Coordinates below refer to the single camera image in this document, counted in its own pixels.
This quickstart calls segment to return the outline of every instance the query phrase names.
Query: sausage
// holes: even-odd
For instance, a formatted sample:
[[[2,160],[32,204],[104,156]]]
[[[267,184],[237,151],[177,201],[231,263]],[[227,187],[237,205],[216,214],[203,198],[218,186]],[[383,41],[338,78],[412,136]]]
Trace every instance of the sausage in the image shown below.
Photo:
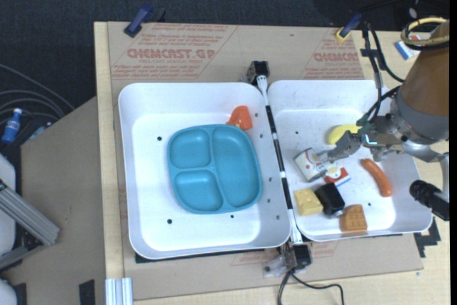
[[[363,159],[362,166],[372,175],[383,197],[392,196],[392,186],[382,169],[371,159]]]

